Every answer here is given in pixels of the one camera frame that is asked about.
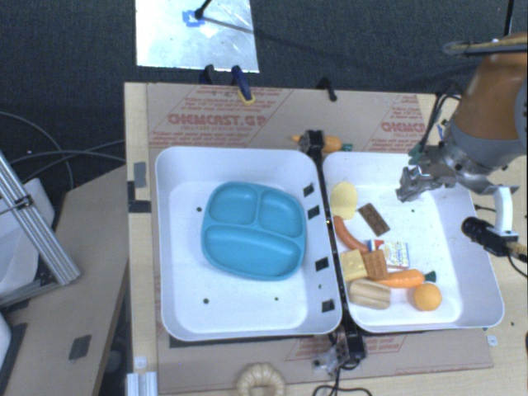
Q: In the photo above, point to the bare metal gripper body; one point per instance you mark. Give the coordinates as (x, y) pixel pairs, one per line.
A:
(451, 166)

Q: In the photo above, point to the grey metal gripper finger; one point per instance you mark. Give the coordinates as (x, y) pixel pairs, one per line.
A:
(425, 189)
(408, 182)

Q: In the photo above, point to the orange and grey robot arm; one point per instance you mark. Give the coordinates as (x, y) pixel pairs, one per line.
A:
(491, 105)

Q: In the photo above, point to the brown chocolate bar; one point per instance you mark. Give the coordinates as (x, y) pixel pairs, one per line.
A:
(373, 218)

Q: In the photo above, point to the pale yellow potato chip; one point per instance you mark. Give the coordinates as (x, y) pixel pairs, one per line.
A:
(344, 198)

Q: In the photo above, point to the white carton with colour print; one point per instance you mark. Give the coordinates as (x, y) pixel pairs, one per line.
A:
(396, 254)

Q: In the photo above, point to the white plastic tray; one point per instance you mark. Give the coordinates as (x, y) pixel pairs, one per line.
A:
(458, 254)
(247, 303)

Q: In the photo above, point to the orange sausage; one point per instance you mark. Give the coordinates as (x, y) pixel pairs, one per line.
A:
(345, 235)

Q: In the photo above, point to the orange carrot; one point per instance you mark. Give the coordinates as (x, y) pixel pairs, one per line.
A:
(404, 279)
(332, 142)

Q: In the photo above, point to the thin black rod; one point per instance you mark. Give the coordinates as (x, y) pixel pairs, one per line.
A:
(330, 221)

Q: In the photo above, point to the brown waffle biscuit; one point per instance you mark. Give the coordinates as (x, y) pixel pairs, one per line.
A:
(375, 264)

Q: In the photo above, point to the yellow cheese wedge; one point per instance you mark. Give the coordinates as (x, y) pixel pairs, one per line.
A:
(352, 265)

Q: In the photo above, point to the orange ball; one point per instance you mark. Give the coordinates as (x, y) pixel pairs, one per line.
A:
(427, 297)

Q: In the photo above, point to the beige bread loaf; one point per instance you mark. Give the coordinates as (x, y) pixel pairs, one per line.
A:
(369, 294)

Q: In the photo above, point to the brown cardboard board, red print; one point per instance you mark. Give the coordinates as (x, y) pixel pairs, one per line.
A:
(280, 109)

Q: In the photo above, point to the blue divided plate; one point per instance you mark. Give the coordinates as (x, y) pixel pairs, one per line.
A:
(251, 241)

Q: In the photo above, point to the beige doughnut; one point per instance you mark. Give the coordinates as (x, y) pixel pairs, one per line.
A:
(247, 380)

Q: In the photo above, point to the black cylinder on white bracket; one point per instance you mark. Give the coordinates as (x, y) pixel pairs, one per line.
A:
(486, 233)

